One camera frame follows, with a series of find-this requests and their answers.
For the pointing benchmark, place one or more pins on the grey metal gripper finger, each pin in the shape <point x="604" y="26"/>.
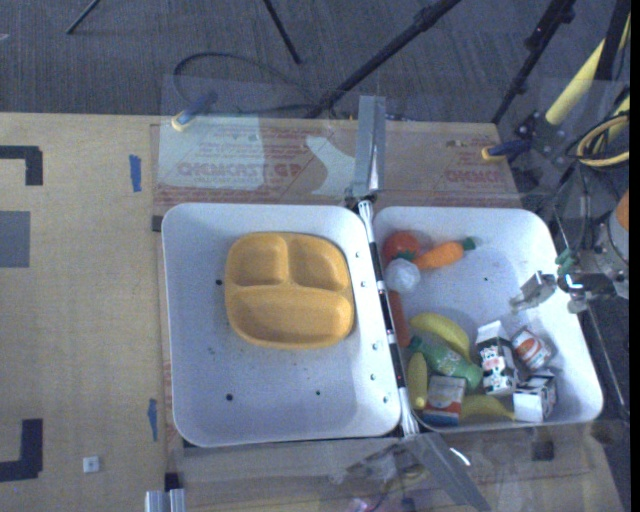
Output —
<point x="536" y="289"/>
<point x="575" y="287"/>

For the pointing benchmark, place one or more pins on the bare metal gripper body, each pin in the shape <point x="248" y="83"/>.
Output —
<point x="607" y="285"/>

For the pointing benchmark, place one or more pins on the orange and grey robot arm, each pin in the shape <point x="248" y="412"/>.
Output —
<point x="620" y="235"/>

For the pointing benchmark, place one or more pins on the white plastic tray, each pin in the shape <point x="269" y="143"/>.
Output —
<point x="500" y="290"/>
<point x="280" y="390"/>

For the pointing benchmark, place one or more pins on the red and white can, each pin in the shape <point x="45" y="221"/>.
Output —
<point x="531" y="349"/>

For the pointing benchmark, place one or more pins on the cow print milk carton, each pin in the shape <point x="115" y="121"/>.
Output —
<point x="495" y="362"/>

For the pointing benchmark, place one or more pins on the orange carrot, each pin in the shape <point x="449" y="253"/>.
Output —
<point x="440" y="254"/>

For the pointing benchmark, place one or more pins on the black and white carton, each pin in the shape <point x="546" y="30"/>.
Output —
<point x="536" y="397"/>

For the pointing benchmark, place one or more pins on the green bottle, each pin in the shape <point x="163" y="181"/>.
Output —
<point x="447" y="362"/>

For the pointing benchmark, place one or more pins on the white crumpled ball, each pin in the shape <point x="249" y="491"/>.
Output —
<point x="402" y="275"/>

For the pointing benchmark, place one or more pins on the red sausage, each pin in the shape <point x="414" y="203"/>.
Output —
<point x="399" y="320"/>

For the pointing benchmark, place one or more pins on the red tomato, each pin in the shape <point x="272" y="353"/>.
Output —
<point x="400" y="245"/>

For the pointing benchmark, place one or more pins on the orange juice carton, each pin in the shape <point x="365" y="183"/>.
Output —
<point x="444" y="400"/>

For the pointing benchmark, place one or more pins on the thin black and white rod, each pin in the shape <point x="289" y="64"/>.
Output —
<point x="385" y="305"/>

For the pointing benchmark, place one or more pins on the orange divided plate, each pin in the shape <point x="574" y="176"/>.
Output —
<point x="287" y="295"/>

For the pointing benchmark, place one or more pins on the brown cardboard board red print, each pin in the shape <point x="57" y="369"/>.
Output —
<point x="280" y="165"/>

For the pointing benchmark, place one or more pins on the small white square block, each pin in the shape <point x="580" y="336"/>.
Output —
<point x="91" y="464"/>

